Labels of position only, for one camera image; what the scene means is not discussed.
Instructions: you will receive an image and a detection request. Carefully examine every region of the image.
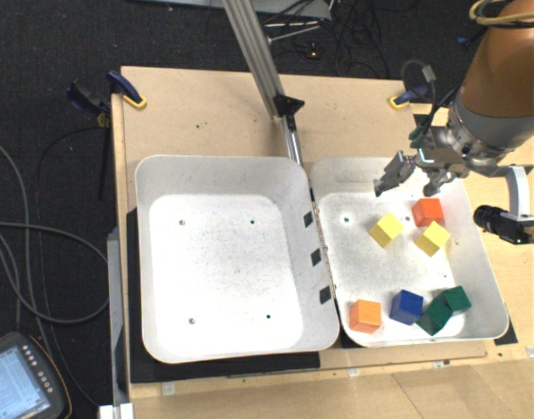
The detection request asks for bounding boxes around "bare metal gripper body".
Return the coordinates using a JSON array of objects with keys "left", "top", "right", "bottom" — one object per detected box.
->
[{"left": 413, "top": 125, "right": 512, "bottom": 177}]

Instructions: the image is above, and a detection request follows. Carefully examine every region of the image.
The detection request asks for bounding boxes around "orange cube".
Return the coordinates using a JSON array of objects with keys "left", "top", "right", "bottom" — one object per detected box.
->
[
  {"left": 411, "top": 197, "right": 446, "bottom": 229},
  {"left": 349, "top": 299, "right": 383, "bottom": 335}
]

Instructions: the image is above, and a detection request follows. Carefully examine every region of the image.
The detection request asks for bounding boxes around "yellow cube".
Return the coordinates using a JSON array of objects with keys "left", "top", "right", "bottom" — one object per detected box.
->
[
  {"left": 414, "top": 220, "right": 452, "bottom": 258},
  {"left": 368, "top": 212, "right": 406, "bottom": 249}
]

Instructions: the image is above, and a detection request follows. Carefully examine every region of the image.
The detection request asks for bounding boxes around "white plastic tray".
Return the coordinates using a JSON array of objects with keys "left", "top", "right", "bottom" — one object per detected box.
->
[
  {"left": 134, "top": 154, "right": 341, "bottom": 365},
  {"left": 309, "top": 156, "right": 511, "bottom": 349}
]

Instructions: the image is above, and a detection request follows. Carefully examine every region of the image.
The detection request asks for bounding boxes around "green cube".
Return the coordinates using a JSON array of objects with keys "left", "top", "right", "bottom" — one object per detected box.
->
[
  {"left": 436, "top": 285, "right": 473, "bottom": 313},
  {"left": 415, "top": 298, "right": 454, "bottom": 337}
]

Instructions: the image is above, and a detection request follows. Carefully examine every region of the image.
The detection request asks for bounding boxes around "blue cube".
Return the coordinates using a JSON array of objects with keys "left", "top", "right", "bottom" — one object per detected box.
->
[{"left": 389, "top": 289, "right": 425, "bottom": 326}]

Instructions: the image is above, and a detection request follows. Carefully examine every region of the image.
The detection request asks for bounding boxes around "pale wood board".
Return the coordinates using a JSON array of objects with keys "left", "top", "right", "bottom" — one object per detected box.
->
[{"left": 120, "top": 65, "right": 534, "bottom": 400}]

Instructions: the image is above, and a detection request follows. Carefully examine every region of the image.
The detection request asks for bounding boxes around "black cylinder on white bracket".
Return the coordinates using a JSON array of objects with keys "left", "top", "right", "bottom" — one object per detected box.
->
[{"left": 473, "top": 163, "right": 534, "bottom": 246}]

